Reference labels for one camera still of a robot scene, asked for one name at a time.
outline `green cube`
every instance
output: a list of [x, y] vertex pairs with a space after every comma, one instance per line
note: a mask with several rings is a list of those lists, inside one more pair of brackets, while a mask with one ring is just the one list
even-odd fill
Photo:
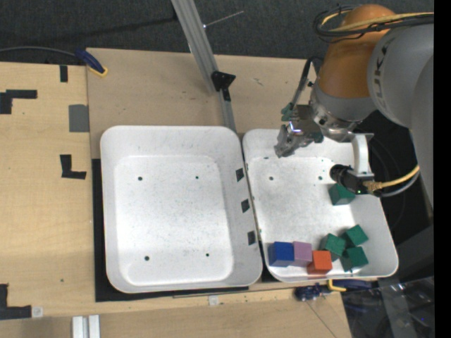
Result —
[[365, 252], [361, 246], [355, 248], [348, 248], [340, 257], [341, 265], [345, 272], [349, 272], [353, 268], [360, 268], [368, 264]]
[[358, 224], [341, 234], [340, 237], [346, 241], [346, 247], [358, 246], [368, 240], [364, 230]]
[[345, 250], [346, 241], [333, 234], [327, 234], [319, 244], [320, 251], [330, 251], [332, 261], [336, 261], [342, 256]]
[[343, 206], [349, 204], [355, 198], [354, 193], [336, 183], [330, 187], [329, 196], [333, 206]]

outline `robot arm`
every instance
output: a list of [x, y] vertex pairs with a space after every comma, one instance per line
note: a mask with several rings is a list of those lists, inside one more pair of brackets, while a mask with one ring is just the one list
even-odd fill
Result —
[[[327, 20], [344, 13], [340, 27], [322, 30]], [[348, 142], [350, 132], [377, 109], [411, 130], [433, 206], [433, 13], [395, 15], [379, 5], [340, 6], [320, 14], [314, 28], [330, 46], [309, 105], [295, 106], [294, 98], [283, 110], [288, 124], [280, 129], [278, 156], [323, 137]], [[344, 182], [338, 171], [331, 176]]]

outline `empty white tray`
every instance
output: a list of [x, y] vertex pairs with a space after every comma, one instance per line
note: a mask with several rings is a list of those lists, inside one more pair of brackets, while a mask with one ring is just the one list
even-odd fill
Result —
[[127, 293], [248, 286], [261, 255], [237, 135], [116, 126], [101, 138], [106, 272]]
[[[302, 282], [314, 278], [387, 277], [397, 270], [398, 258], [393, 238], [379, 199], [359, 195], [348, 205], [333, 206], [328, 188], [335, 184], [329, 176], [335, 164], [354, 165], [350, 143], [325, 138], [299, 148], [287, 158], [274, 152], [278, 130], [251, 130], [243, 139], [257, 225], [270, 273], [283, 282]], [[362, 248], [369, 264], [346, 273], [339, 260], [325, 277], [311, 276], [306, 268], [271, 267], [268, 246], [275, 241], [307, 242], [318, 249], [328, 233], [341, 234], [360, 224], [369, 240]]]

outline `block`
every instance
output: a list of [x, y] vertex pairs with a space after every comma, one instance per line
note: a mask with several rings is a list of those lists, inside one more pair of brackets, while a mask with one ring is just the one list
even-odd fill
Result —
[[269, 265], [273, 267], [288, 267], [295, 260], [295, 250], [292, 243], [274, 242], [268, 248]]
[[343, 238], [333, 234], [327, 234], [319, 244], [320, 251], [330, 251], [332, 262], [339, 259], [345, 251], [346, 241]]
[[368, 240], [364, 230], [358, 224], [341, 234], [340, 238], [343, 238], [346, 241], [346, 248], [359, 246]]
[[304, 242], [293, 242], [293, 249], [295, 251], [295, 261], [291, 265], [297, 267], [307, 267], [312, 260], [311, 244]]
[[353, 201], [355, 194], [347, 190], [345, 187], [335, 183], [329, 189], [329, 197], [333, 206], [342, 206]]
[[364, 249], [361, 246], [348, 248], [343, 252], [340, 258], [341, 265], [345, 272], [349, 272], [353, 268], [360, 268], [368, 264]]
[[330, 251], [312, 251], [312, 262], [307, 266], [307, 273], [312, 275], [326, 275], [332, 269]]

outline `orange cube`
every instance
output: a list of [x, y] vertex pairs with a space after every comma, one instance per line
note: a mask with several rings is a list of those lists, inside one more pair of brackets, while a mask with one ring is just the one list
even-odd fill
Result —
[[332, 269], [332, 256], [330, 251], [312, 251], [312, 261], [307, 266], [307, 272], [315, 275], [326, 275]]

